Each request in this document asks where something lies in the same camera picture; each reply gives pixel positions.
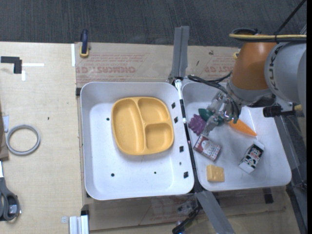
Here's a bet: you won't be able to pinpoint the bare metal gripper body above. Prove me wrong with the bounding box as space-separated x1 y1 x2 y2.
206 91 242 124

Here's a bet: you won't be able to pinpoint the purple grapes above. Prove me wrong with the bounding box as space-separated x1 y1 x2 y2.
188 114 207 137

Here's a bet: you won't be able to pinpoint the dark green toy vegetable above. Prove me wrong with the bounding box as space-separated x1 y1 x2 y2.
197 108 224 126

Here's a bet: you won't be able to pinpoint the red and white packet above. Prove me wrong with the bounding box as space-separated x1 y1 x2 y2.
193 134 222 162

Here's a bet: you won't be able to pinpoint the orange carrot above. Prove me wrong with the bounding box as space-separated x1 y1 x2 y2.
229 118 257 137

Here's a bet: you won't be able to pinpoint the yellow cheese wedge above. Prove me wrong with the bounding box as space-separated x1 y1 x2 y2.
206 164 225 183

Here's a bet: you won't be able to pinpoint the black and white milk carton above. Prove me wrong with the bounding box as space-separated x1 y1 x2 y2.
238 140 265 175

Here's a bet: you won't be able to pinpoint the white plastic tray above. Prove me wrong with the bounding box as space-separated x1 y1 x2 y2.
79 81 195 201
181 81 293 192

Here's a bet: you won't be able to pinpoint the yellow divided plate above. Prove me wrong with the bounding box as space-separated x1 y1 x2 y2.
111 96 175 156

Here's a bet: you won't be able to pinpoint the brown cardboard board red print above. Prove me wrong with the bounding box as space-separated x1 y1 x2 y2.
74 42 290 232

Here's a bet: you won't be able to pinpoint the grey scissors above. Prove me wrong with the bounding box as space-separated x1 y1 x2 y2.
0 176 22 222

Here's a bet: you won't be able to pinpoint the black cylinder on white bracket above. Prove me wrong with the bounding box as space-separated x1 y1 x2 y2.
262 103 298 118

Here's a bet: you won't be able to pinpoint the grey ring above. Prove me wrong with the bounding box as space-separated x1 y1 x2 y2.
6 124 41 156

